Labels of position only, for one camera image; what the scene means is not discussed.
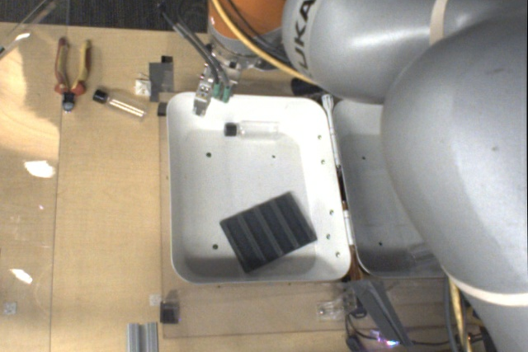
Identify clear bottle with black cap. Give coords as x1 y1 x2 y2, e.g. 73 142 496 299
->
223 120 281 138
92 87 149 122

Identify white plastic tray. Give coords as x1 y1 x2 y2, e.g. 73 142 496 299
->
332 98 447 279
165 91 353 285

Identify black ribbed foam pad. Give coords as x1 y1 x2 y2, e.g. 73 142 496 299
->
219 190 319 275

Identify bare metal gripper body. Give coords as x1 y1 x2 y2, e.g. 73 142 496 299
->
196 52 244 101

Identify red and yellow handled pliers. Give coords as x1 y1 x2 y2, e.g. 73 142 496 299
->
54 37 93 113

